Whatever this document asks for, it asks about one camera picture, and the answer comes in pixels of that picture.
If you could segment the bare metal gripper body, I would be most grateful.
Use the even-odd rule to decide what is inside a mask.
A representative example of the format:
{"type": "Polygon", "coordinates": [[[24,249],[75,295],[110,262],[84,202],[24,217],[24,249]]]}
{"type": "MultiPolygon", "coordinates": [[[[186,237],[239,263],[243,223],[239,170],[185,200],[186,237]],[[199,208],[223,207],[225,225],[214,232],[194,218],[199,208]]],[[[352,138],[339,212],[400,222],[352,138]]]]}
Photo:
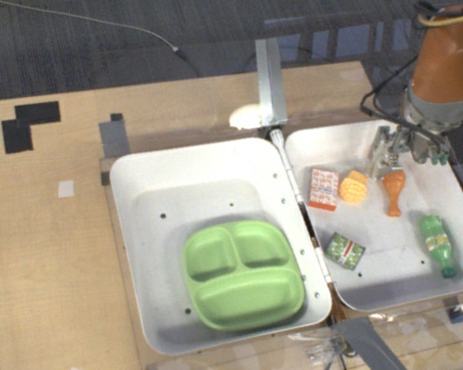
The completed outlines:
{"type": "Polygon", "coordinates": [[[447,139],[411,122],[398,121],[394,143],[396,152],[409,151],[417,164],[449,159],[447,139]]]}

